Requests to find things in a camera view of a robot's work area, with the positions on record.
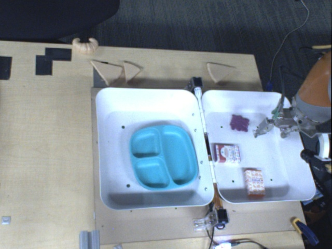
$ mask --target blue plate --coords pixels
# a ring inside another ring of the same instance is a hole
[[[191,139],[177,126],[138,130],[130,139],[130,157],[137,181],[150,190],[179,188],[190,184],[198,174]]]

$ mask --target small box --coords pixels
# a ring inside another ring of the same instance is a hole
[[[214,161],[224,163],[240,163],[240,150],[237,145],[213,144]]]
[[[246,170],[244,172],[245,185],[249,197],[265,196],[265,187],[262,172],[259,170]]]

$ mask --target black tape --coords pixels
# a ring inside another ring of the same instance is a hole
[[[36,75],[52,75],[53,61],[71,61],[72,50],[62,48],[45,48],[44,56],[36,56]]]
[[[0,56],[0,80],[10,78],[12,57]]]

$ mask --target black cushion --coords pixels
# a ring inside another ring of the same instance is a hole
[[[113,16],[119,0],[0,0],[1,39],[57,39]]]

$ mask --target white cable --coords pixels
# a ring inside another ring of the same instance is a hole
[[[306,20],[303,22],[302,25],[300,25],[299,27],[297,27],[297,28],[293,29],[292,31],[290,31],[290,32],[285,36],[285,38],[283,39],[283,41],[281,42],[278,51],[276,51],[276,53],[275,53],[275,55],[274,55],[274,57],[273,57],[273,59],[272,59],[271,71],[270,71],[270,80],[269,80],[270,82],[271,82],[271,79],[272,79],[272,72],[273,72],[273,65],[274,65],[275,58],[276,58],[276,56],[278,55],[278,53],[280,52],[281,48],[283,47],[283,45],[284,45],[286,39],[288,38],[288,36],[290,36],[291,33],[293,33],[293,32],[295,32],[295,31],[297,31],[298,29],[302,28],[302,27],[306,24],[306,22],[308,21],[308,19],[309,19],[309,9],[307,8],[307,6],[306,6],[305,3],[303,2],[303,0],[300,0],[300,1],[301,1],[301,3],[303,4],[303,6],[305,7],[305,9],[307,10],[307,12],[308,12],[308,13],[307,13]]]

